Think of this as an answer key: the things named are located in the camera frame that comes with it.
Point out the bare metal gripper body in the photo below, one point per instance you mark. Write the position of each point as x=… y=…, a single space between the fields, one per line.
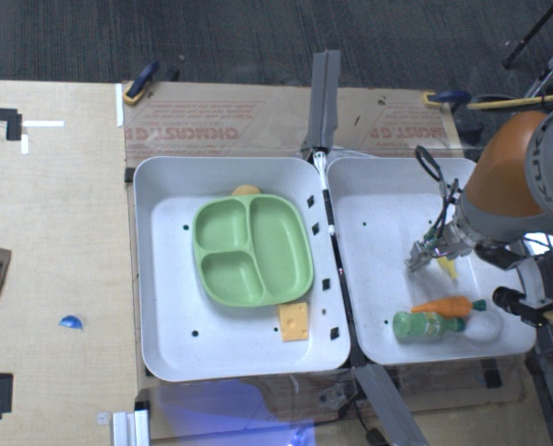
x=452 y=242

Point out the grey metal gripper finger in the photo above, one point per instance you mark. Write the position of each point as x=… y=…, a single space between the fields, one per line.
x=424 y=259
x=412 y=262

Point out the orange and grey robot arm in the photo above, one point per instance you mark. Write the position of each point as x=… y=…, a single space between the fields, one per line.
x=504 y=179

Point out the yellow banana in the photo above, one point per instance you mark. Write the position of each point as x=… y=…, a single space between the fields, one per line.
x=449 y=267

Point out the white plastic tray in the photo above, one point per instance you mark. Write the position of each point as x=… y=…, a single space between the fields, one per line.
x=239 y=342
x=383 y=249

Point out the orange carrot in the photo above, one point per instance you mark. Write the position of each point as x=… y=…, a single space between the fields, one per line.
x=443 y=306

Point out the green plastic bottle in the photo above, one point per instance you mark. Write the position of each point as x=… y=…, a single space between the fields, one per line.
x=420 y=327

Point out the thin black and white rod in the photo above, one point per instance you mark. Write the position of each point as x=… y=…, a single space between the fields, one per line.
x=336 y=249

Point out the clear round plastic bowl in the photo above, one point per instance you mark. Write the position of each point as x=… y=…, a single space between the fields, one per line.
x=485 y=328

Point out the yellow cheese slice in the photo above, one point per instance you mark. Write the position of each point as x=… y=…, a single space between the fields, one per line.
x=293 y=322

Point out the green divided plate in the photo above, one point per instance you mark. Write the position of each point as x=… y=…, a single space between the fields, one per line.
x=257 y=249

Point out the tan round biscuit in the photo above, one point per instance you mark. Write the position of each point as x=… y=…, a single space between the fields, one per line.
x=246 y=190

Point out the brown cardboard board red print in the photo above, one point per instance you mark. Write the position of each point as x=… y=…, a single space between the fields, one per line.
x=211 y=123

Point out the small blue dome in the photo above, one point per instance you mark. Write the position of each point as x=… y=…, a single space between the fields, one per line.
x=71 y=322

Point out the black cylinder on white bracket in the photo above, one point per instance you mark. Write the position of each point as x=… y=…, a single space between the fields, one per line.
x=513 y=299

